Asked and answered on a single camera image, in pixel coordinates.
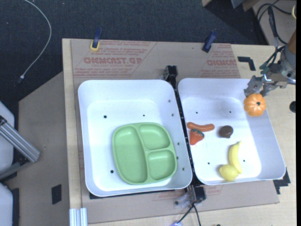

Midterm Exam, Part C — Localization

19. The white plastic tray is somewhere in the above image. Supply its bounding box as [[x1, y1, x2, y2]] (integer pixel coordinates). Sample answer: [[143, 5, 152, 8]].
[[177, 77, 287, 186], [77, 79, 193, 197]]

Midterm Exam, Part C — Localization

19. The green divided plate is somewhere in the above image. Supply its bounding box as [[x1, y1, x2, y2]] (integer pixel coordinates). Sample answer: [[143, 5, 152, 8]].
[[111, 122, 178, 186]]

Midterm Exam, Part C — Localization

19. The yellow banana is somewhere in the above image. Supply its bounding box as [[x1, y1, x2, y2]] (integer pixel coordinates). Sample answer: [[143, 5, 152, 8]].
[[228, 140, 243, 174]]

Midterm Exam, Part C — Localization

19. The brown toy mushroom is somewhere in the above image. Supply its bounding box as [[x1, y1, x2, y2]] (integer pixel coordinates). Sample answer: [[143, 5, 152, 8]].
[[218, 125, 234, 139]]

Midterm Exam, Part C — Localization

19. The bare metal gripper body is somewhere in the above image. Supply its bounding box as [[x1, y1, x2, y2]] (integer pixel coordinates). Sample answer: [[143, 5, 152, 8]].
[[263, 62, 296, 89]]

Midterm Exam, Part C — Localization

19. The orange toy sausage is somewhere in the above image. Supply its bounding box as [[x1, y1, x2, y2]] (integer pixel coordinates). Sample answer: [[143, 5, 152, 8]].
[[186, 122, 215, 132]]

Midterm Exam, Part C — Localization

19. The yellow toy lemon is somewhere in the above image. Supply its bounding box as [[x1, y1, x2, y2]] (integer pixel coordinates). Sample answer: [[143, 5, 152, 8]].
[[219, 164, 239, 181]]

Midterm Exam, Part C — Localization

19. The thin black rod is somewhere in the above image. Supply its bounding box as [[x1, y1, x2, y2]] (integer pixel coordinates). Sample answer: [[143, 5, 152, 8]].
[[171, 78, 196, 188]]

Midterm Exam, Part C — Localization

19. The red toy strawberry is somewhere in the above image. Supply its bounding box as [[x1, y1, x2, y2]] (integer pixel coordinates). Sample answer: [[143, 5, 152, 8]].
[[189, 129, 205, 146]]

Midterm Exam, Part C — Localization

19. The brown cardboard board red print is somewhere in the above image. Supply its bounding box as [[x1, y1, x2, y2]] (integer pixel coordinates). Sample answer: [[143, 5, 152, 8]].
[[70, 39, 281, 225]]

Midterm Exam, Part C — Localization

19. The orange toy pumpkin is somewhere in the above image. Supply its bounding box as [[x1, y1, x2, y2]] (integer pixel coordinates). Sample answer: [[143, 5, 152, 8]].
[[243, 93, 267, 117]]

